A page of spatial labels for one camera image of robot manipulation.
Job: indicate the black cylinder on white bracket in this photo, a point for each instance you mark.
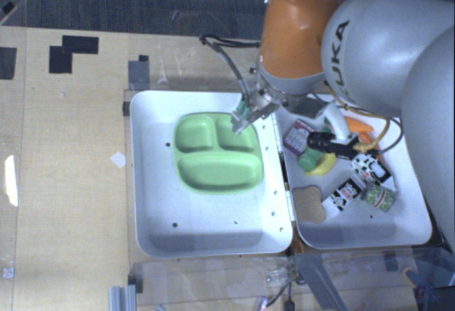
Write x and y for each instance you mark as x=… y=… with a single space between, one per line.
x=325 y=142

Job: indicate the yellow banana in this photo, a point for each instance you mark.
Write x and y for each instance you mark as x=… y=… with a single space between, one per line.
x=325 y=165

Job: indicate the green divided plate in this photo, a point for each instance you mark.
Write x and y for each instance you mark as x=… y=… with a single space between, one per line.
x=217 y=169

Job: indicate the green bottle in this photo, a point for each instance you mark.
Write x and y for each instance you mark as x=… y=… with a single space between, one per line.
x=308 y=160

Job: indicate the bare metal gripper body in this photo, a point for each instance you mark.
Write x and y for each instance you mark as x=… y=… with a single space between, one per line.
x=267 y=102

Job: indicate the thin black and white rod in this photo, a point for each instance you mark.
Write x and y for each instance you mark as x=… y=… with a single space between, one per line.
x=283 y=167

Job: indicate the brown biscuit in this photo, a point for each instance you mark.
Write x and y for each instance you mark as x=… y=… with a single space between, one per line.
x=308 y=204

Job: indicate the cow print carton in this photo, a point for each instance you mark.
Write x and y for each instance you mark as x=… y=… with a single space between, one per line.
x=373 y=169
x=341 y=197

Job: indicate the orange carrot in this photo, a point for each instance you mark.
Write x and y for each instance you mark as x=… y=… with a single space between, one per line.
x=357 y=124

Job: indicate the white plastic tray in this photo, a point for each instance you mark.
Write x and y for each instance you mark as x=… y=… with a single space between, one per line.
x=359 y=231
x=220 y=224

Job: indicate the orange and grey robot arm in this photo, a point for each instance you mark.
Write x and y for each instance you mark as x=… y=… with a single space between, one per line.
x=373 y=53

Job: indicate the purple packet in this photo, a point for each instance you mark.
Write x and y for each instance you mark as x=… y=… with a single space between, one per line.
x=294 y=137

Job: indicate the green and white can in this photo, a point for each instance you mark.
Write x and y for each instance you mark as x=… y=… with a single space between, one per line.
x=379 y=198

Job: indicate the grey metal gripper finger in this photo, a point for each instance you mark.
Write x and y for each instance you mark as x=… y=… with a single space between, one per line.
x=237 y=127
x=250 y=120

